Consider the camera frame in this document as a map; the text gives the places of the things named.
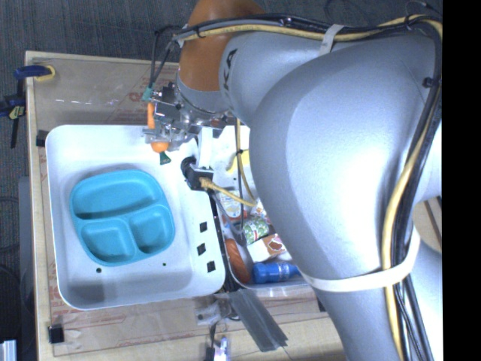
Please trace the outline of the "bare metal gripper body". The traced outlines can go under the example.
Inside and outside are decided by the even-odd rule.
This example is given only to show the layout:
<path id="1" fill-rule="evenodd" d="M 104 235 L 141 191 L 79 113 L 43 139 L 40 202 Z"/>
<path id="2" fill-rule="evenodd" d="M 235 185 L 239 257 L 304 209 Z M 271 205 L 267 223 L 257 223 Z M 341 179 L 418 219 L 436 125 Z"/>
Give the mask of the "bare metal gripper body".
<path id="1" fill-rule="evenodd" d="M 202 129 L 220 132 L 230 125 L 227 111 L 203 110 L 186 99 L 175 83 L 151 94 L 153 135 L 197 135 Z"/>

